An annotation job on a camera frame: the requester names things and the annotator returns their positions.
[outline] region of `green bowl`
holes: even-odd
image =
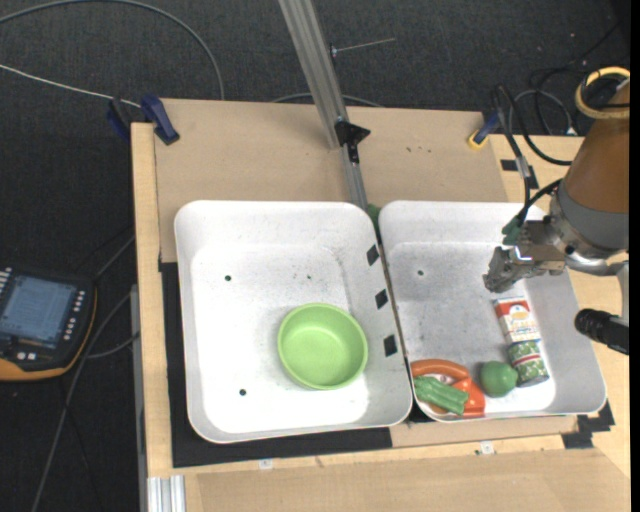
[[[364,370],[367,338],[346,311],[331,304],[305,304],[290,311],[280,324],[278,354],[299,384],[337,389]]]

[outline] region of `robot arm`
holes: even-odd
[[[581,105],[579,93],[580,89],[579,108],[599,117],[567,175],[542,191],[552,196],[548,215],[543,220],[525,220],[525,205],[524,215],[516,216],[503,229],[503,245],[495,248],[483,279],[488,290],[499,293],[522,278],[546,272],[558,275],[565,267],[599,276],[618,275],[621,284],[626,276],[622,286],[626,318],[624,312],[622,317],[580,312],[576,327],[612,348],[622,347],[616,348],[622,352],[626,333],[628,354],[629,265],[609,264],[608,259],[629,249],[630,81],[620,86],[606,109]]]

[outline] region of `black floor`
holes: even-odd
[[[488,113],[496,84],[515,96],[531,88],[533,72],[560,68],[544,89],[564,102],[583,134],[589,122],[575,115],[572,101],[582,76],[603,66],[629,68],[628,1],[316,3],[337,48],[394,39],[344,51],[336,61],[344,94],[384,106]],[[136,102],[146,93],[220,98],[206,53],[175,21],[123,2],[59,5],[7,20],[36,5],[0,3],[0,65]],[[275,0],[148,5],[202,37],[226,99],[270,101],[307,90]],[[534,85],[544,76],[534,74]],[[566,133],[562,110],[543,102],[541,122],[530,100],[521,108],[531,133]],[[132,235],[130,148],[106,111],[105,99],[0,68],[0,263],[91,276]],[[141,119],[135,109],[131,115]],[[98,323],[135,282],[129,247],[98,281]],[[130,334],[125,306],[96,351]],[[72,377],[0,384],[0,510],[30,510]],[[132,358],[125,349],[87,361],[38,510],[137,510],[136,464]]]

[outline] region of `green can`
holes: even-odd
[[[549,379],[538,340],[513,343],[507,353],[511,366],[518,372],[518,387],[533,386]]]

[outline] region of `green pepper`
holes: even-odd
[[[413,383],[418,400],[428,402],[443,409],[462,416],[464,404],[469,399],[469,393],[448,386],[435,377],[415,377]]]

